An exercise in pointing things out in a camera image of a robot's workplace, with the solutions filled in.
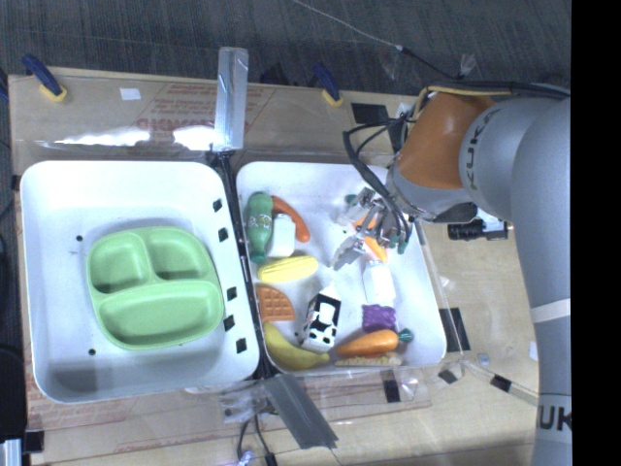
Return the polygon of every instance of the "green divided tray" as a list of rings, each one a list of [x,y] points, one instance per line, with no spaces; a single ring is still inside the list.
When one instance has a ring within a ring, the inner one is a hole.
[[[201,338],[222,321],[224,300],[212,258],[175,226],[119,231],[95,242],[88,289],[103,332],[129,350]]]

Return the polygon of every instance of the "waffle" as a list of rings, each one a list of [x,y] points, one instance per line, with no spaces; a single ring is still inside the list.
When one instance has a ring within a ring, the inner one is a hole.
[[[261,284],[256,287],[262,321],[293,321],[295,312],[289,298],[277,288]]]

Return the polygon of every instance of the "toy bottle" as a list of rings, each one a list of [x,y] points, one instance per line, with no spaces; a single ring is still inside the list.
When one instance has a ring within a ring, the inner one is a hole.
[[[267,193],[253,193],[248,200],[246,233],[250,242],[250,260],[256,264],[266,261],[265,248],[272,236],[273,207],[272,197]]]

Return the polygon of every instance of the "white stripe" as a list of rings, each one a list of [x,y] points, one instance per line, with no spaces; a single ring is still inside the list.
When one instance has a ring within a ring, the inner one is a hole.
[[[572,299],[557,300],[545,304],[544,306],[534,307],[531,309],[531,319],[533,323],[551,321],[572,315]]]

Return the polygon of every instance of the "black hole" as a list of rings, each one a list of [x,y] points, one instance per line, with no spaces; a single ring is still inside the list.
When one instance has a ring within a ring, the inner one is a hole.
[[[235,319],[233,318],[233,315],[226,317],[222,322],[224,323],[224,331],[229,331],[233,326],[235,326]]]
[[[236,346],[237,346],[237,353],[240,353],[246,350],[247,346],[245,344],[245,338],[241,338],[240,340],[238,340],[236,342]]]

